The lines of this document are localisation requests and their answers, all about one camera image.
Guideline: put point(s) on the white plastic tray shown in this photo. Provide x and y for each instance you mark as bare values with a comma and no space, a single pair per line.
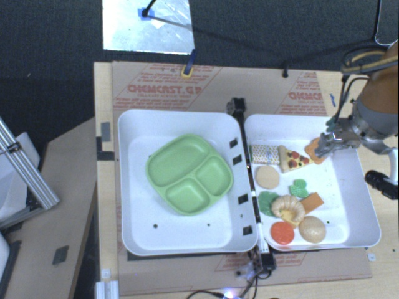
140,229
343,198

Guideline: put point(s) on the tan toy croissant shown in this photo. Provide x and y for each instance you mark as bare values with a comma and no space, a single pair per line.
288,204

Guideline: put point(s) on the black cylinder on white bracket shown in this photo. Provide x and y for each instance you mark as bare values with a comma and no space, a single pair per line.
381,182

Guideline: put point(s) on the red round tomato slice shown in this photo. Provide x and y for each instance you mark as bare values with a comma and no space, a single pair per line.
282,233

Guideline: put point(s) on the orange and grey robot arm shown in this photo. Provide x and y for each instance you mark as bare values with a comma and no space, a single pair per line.
378,86

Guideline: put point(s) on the orange rectangular slab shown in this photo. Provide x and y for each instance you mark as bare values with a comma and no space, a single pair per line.
313,202

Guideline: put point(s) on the thin black and white rod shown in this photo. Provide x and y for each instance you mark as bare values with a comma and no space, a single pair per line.
251,179

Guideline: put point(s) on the orange toy biscuit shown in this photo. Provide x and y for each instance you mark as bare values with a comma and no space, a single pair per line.
311,148

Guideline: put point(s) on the tan bread roll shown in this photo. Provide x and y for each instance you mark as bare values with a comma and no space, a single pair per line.
312,229

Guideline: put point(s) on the small green broccoli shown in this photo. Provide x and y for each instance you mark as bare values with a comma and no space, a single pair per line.
299,189

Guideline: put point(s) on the brown cardboard board red print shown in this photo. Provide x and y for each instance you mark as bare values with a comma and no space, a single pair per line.
202,86

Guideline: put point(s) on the tan round biscuit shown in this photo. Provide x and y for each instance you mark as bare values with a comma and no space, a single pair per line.
267,177

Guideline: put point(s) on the green lettuce leaf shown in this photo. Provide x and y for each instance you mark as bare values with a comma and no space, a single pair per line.
265,202

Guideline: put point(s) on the green divided plate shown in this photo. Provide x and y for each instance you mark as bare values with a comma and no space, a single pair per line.
180,164

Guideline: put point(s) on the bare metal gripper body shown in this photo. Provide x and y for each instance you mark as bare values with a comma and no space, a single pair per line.
346,134

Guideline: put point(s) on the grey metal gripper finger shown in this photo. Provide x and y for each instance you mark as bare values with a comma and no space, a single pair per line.
324,139
325,151

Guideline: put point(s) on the toy pizza slice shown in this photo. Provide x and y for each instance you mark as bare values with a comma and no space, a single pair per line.
293,160

